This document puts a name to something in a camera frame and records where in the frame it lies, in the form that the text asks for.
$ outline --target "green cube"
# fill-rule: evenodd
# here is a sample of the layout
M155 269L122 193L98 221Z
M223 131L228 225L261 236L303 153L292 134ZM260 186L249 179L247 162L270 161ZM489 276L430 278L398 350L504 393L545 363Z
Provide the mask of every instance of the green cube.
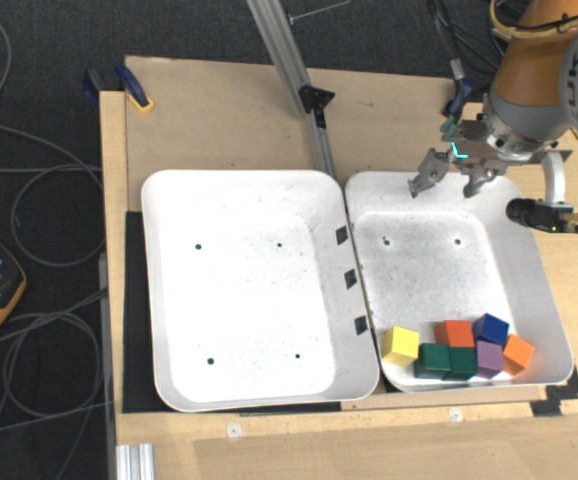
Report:
M472 347L449 347L451 371L442 380L467 381L478 373L476 349Z
M421 343L418 359L413 363L414 375L419 379L442 379L451 372L449 346Z

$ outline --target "black bracket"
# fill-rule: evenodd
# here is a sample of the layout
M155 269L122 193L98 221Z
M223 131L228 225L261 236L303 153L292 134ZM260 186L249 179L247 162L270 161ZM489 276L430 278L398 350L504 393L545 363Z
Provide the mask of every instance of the black bracket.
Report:
M534 416L562 416L560 402L578 399L578 370L573 369L567 383L560 386L547 386L547 399L530 402Z
M308 114L313 111L318 128L326 128L324 109L336 94L310 85L303 85L298 91L298 95L305 112Z

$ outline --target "white tray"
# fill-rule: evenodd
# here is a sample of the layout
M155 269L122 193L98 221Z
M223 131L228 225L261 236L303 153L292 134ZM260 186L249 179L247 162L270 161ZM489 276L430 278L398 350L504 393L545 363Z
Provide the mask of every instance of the white tray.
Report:
M161 171L145 182L142 209L165 403L195 412L373 391L379 365L329 176Z
M446 319L474 321L491 313L536 350L529 367L511 378L446 382L414 377L413 365L381 361L387 379L402 391L489 385L557 384L573 358L533 231L509 221L507 203L521 197L508 178L465 199L468 178L448 174L411 197L416 173L364 172L345 187L349 219L367 304L379 340L392 326L420 332Z

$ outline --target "blue cube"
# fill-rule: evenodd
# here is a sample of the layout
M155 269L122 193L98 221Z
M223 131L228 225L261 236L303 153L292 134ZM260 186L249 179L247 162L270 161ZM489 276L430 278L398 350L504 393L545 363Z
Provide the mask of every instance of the blue cube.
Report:
M495 343L504 347L509 334L509 324L500 318L485 313L473 323L473 337L475 340Z

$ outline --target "yellow cube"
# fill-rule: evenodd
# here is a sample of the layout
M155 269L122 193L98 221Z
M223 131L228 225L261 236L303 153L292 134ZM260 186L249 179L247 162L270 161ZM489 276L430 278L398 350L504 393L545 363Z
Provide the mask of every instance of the yellow cube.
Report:
M407 366L418 359L420 333L394 326L382 337L382 360L398 366Z

